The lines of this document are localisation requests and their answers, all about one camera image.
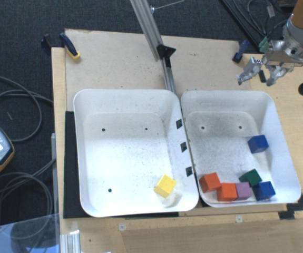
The purple cube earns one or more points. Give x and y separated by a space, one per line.
243 190

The brown cardboard board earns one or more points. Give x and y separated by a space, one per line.
114 62

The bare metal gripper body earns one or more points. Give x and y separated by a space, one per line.
285 54

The green cube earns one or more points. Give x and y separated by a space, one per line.
251 177

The orange cube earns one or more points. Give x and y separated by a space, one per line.
227 192
209 182

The white plastic tray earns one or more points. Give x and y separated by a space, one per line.
125 154
225 151

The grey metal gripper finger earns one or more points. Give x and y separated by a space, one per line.
275 74
250 70

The blue cube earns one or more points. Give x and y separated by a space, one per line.
258 144
264 190

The yellow cube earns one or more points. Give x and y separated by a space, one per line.
165 186

